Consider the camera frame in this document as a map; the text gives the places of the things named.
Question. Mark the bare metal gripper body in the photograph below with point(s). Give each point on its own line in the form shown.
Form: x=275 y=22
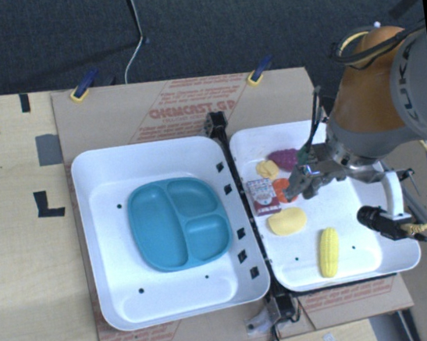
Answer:
x=329 y=165

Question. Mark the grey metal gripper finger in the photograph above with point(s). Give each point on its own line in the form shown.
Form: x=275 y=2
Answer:
x=296 y=183
x=312 y=188

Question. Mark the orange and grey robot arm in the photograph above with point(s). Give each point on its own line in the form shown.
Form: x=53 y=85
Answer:
x=370 y=104

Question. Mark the orange toy food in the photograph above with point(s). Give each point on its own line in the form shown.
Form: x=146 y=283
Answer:
x=279 y=188

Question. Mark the purple grapes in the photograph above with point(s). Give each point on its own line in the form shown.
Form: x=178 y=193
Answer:
x=283 y=159

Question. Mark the small yellow toy food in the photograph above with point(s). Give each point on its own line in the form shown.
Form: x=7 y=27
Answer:
x=266 y=170

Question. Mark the red and white carton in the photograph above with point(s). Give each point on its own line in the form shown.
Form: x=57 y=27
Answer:
x=263 y=196

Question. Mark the white plastic tray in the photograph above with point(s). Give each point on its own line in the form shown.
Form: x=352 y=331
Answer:
x=107 y=228
x=344 y=206

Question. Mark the yellow oval toy food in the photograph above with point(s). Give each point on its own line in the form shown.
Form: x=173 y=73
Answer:
x=287 y=221

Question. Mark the thin black rod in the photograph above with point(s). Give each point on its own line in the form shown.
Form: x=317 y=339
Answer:
x=247 y=208

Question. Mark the yellow corn cob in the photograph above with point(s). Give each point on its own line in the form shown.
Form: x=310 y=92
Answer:
x=329 y=252

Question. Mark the blue divided plate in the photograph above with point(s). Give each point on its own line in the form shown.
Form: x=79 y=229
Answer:
x=158 y=228

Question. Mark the brown cardboard board red print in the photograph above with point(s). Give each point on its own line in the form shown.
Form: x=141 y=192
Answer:
x=111 y=117

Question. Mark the black cylinder on white bracket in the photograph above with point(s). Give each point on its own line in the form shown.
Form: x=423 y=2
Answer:
x=380 y=221

